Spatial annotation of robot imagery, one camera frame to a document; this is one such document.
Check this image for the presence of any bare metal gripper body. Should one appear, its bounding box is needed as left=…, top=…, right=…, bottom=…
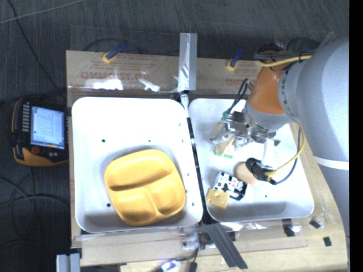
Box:
left=224, top=110, right=281, bottom=147

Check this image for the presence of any tan toy bread roll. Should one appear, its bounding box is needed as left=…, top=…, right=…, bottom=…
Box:
left=233, top=161, right=259, bottom=186

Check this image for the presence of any white and black packet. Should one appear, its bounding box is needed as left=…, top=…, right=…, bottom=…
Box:
left=213, top=171, right=248, bottom=202

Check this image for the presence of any yellow cheese wedge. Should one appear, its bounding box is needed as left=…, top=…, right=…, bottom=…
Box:
left=205, top=188, right=230, bottom=210

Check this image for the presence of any white plastic tray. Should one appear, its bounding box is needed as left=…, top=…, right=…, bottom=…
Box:
left=188, top=97, right=315, bottom=224
left=71, top=96, right=204, bottom=235

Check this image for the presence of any yellow divided plate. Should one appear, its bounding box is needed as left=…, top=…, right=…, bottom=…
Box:
left=103, top=148, right=187, bottom=227

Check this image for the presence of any brown cardboard board red print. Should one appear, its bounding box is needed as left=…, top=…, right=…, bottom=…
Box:
left=65, top=49, right=350, bottom=267

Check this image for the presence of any black cylinder on white bracket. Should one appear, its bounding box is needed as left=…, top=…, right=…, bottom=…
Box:
left=245, top=138, right=281, bottom=181

